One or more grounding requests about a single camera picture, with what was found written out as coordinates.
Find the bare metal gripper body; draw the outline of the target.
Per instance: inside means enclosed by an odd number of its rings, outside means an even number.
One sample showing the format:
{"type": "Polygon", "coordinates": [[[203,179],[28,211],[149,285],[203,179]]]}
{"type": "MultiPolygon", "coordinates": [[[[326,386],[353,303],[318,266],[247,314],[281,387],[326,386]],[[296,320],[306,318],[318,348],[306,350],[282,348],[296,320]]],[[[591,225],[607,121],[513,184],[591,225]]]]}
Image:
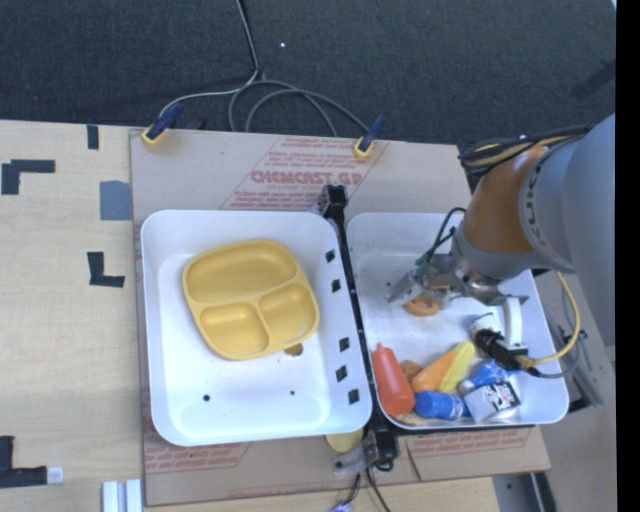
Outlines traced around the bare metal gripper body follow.
{"type": "Polygon", "coordinates": [[[415,276],[423,291],[426,286],[452,286],[456,298],[472,298],[485,306],[502,306],[511,299],[519,304],[528,301],[527,295],[503,293],[499,289],[500,280],[485,276],[466,259],[452,254],[421,256],[415,261],[415,276]]]}

